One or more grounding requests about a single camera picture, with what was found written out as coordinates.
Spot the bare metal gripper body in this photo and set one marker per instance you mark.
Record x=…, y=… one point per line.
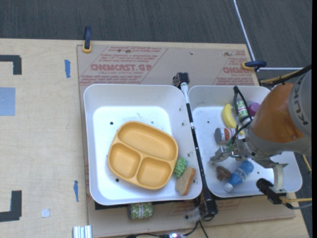
x=241, y=149

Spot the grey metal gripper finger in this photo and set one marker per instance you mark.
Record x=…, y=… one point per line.
x=223, y=149
x=218, y=158

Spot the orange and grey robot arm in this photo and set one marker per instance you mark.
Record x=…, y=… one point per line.
x=277, y=118

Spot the red and white can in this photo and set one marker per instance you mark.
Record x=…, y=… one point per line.
x=224, y=135

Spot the brown mushroom toy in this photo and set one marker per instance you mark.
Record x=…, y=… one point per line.
x=223, y=172

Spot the blue and white bottle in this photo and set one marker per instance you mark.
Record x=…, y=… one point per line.
x=241, y=173

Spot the thin black and white rod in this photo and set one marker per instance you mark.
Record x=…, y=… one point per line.
x=195, y=142

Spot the white plastic tray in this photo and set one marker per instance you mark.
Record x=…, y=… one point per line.
x=104, y=142
x=205, y=123

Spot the yellow banana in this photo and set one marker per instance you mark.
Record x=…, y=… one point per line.
x=227, y=116

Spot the green and white bottle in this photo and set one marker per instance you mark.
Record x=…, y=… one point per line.
x=241, y=110

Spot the green grapes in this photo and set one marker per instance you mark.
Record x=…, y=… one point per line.
x=180, y=167

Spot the brown bread slice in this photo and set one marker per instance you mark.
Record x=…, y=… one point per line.
x=185, y=181

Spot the purple round toy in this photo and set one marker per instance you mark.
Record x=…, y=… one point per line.
x=254, y=108

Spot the yellow divided plate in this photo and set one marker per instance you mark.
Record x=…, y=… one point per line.
x=141, y=152

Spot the green and white can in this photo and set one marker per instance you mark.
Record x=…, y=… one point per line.
x=140, y=210

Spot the brown cardboard board, red print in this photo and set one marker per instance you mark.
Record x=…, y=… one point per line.
x=158, y=63

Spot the black cylinder on white bracket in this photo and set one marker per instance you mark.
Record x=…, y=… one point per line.
x=268, y=188

